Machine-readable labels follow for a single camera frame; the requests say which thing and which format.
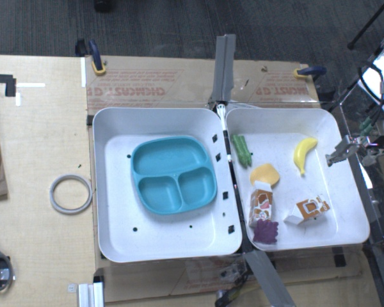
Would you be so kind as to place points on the brown cardboard board red print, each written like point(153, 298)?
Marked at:
point(179, 82)

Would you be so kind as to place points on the tall orange and white carton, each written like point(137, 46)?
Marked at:
point(260, 203)

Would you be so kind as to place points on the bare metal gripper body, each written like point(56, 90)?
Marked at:
point(364, 142)

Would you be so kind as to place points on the blue divided plate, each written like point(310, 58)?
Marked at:
point(166, 158)

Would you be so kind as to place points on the white plastic tray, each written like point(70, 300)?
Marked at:
point(307, 184)
point(166, 235)

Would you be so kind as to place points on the yellow toy crisp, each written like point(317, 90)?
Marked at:
point(265, 173)

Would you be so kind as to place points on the green toy beans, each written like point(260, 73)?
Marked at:
point(241, 147)

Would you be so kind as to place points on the white tape roll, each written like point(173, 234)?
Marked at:
point(52, 200)

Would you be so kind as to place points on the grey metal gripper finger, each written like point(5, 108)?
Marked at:
point(340, 146)
point(342, 156)

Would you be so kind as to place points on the purple grapes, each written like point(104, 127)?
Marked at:
point(265, 232)

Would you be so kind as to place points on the orange white carton window print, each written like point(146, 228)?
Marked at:
point(308, 208)

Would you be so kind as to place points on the yellow banana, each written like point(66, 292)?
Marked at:
point(301, 152)

